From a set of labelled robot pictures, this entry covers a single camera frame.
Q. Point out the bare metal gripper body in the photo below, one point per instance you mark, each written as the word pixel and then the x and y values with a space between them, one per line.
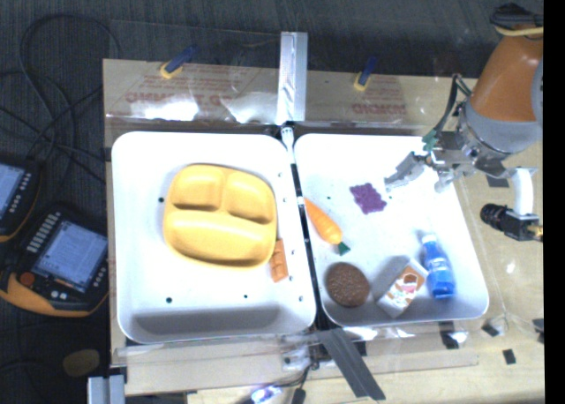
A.
pixel 459 151

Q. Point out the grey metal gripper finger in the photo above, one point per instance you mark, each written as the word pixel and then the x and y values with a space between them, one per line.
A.
pixel 446 177
pixel 404 173

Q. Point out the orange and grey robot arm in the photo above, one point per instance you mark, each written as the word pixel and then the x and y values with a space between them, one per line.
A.
pixel 507 84

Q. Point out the purple grapes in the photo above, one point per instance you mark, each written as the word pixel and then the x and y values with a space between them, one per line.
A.
pixel 368 198

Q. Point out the white plastic tray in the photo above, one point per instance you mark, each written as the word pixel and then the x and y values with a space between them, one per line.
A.
pixel 397 239
pixel 150 234

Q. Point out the blue plastic bottle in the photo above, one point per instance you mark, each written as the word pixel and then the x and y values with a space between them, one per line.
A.
pixel 437 267

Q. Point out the orange carrot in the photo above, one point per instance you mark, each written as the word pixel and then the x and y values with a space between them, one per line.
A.
pixel 324 222

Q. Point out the brown cardboard board red print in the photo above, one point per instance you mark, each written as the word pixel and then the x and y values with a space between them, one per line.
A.
pixel 335 98

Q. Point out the white printed carton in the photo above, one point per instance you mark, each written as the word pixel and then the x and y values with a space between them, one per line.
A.
pixel 401 289

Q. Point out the brown round biscuit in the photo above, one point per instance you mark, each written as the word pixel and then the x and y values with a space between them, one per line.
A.
pixel 347 284

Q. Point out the orange waffle biscuit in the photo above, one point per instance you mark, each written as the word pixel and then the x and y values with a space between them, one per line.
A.
pixel 279 263

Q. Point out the yellow divided plate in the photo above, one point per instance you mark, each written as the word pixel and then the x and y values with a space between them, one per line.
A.
pixel 218 214

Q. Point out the black cylinder on white bracket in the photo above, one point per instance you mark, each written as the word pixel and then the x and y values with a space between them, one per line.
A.
pixel 512 212

